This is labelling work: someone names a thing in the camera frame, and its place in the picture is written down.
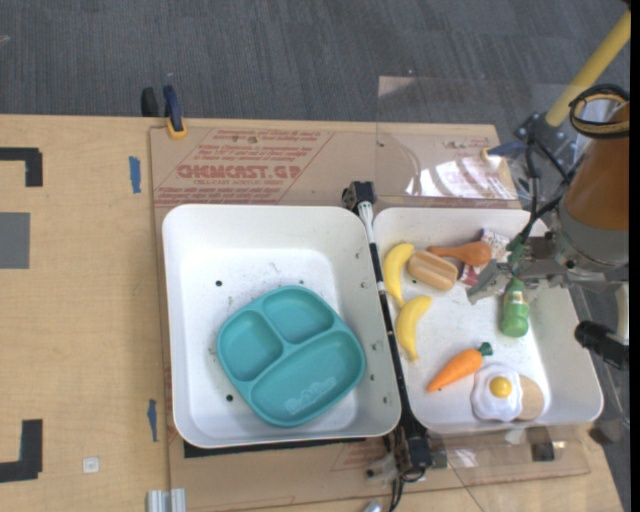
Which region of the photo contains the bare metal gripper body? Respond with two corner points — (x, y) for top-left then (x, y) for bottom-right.
(508, 234), (630, 297)

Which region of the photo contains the orange chicken drumstick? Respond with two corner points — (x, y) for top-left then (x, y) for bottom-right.
(426, 240), (494, 268)

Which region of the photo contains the white and red packet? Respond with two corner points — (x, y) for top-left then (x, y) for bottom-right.
(458, 227), (512, 288)

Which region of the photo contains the green bottle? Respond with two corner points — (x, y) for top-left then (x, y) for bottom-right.
(498, 276), (532, 339)

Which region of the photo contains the white plastic tray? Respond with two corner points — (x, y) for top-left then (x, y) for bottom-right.
(371, 206), (605, 436)
(161, 202), (403, 449)

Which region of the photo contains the tan hot dog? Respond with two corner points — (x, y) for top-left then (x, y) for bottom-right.
(406, 249), (460, 293)

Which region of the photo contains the yellow banana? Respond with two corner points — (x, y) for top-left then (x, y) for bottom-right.
(395, 294), (433, 364)
(382, 241), (417, 308)

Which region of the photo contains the orange carrot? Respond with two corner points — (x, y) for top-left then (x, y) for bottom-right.
(425, 341), (495, 394)

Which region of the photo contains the thin black and white rod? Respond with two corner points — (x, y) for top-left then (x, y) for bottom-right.
(356, 199), (427, 443)

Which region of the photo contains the white fried egg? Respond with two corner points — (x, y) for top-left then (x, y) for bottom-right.
(469, 362), (524, 423)

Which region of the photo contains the tan round biscuit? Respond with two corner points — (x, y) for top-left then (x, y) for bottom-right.
(513, 374), (546, 422)

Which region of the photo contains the teal divided plate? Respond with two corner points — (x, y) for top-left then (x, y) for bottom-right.
(215, 284), (368, 429)

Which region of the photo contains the brown cardboard board red print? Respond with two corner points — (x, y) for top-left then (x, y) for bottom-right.
(148, 123), (592, 507)

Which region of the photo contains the black cylinder on white bracket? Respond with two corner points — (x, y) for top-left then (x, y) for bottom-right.
(573, 280), (631, 372)

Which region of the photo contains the black block with thin wires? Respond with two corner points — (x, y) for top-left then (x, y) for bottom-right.
(398, 431), (435, 472)
(341, 180), (378, 210)

